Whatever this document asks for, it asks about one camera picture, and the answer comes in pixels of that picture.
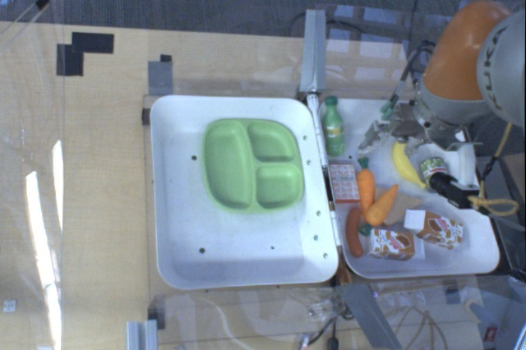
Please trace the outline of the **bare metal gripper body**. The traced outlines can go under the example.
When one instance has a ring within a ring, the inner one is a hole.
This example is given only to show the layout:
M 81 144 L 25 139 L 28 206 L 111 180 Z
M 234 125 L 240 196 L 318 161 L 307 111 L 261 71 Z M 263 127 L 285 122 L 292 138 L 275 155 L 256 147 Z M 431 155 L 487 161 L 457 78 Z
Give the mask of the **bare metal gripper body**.
M 384 106 L 384 120 L 389 133 L 399 142 L 431 143 L 428 135 L 432 112 L 420 100 L 388 102 Z

